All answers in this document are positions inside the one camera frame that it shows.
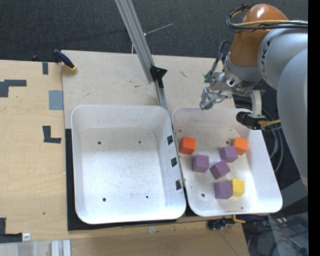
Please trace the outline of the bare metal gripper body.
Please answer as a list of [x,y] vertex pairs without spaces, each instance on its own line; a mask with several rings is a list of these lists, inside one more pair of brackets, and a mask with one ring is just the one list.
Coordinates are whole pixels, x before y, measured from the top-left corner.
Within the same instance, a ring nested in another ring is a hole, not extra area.
[[208,78],[208,94],[211,98],[230,98],[231,95],[246,96],[256,85],[255,82],[243,81],[234,74],[214,72]]

